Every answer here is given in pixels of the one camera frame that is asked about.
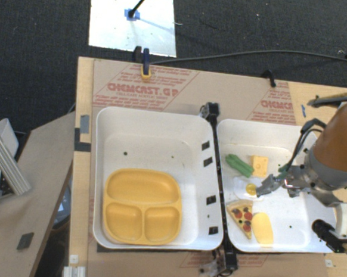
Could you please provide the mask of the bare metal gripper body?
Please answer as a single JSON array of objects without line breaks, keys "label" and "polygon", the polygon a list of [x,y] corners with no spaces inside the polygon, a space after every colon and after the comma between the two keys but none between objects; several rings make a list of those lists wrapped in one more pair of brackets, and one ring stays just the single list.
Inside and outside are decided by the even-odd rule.
[{"label": "bare metal gripper body", "polygon": [[300,188],[301,192],[309,193],[336,190],[335,186],[325,183],[311,167],[304,164],[298,166],[285,164],[281,170],[281,180],[281,186],[286,190],[288,188]]}]

